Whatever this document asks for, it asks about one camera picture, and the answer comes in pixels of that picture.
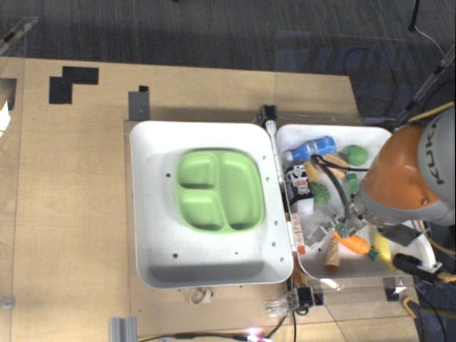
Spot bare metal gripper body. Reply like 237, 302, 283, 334
327, 199, 368, 237

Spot white and orange packet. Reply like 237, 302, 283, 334
289, 212, 308, 256

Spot orange toy carrot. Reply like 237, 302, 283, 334
332, 230, 380, 262

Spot tan toy ice cream cone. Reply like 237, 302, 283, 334
323, 234, 341, 272

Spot green toy grapes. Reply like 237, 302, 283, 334
309, 181, 331, 205

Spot small green toy vegetable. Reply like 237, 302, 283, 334
345, 172, 359, 196

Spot black and white cow-print bottle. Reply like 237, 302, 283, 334
284, 160, 316, 217

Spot yellow banana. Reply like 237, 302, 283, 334
372, 234, 397, 272

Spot white plastic tray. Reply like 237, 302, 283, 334
276, 123, 415, 281
129, 120, 295, 290

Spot tan toy bread roll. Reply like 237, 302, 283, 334
319, 153, 349, 180

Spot green round toy fruit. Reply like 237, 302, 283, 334
338, 144, 369, 167

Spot blue plastic bottle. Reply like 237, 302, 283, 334
283, 135, 338, 162

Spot green divided plate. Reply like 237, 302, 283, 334
175, 148, 266, 233

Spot white curled strip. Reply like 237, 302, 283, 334
188, 286, 215, 306

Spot black block with thin wires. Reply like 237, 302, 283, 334
294, 285, 315, 315
261, 104, 279, 123

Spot black cylinder on white bracket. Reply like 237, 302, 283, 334
377, 224, 445, 281

